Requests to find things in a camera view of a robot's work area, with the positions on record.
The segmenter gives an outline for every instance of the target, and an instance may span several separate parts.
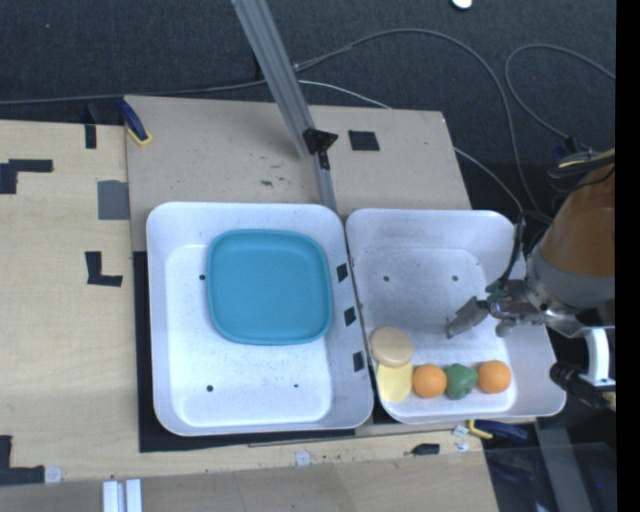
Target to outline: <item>blue oval tray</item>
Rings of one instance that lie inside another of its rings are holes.
[[[308,236],[243,229],[223,233],[209,247],[209,312],[231,341],[311,342],[331,326],[332,299],[326,256]]]

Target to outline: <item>orange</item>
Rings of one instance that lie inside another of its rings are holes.
[[[447,374],[434,364],[423,364],[414,370],[411,383],[422,398],[435,398],[447,389]]]
[[[511,370],[502,361],[483,363],[478,369],[478,386],[485,393],[501,393],[511,384]]]

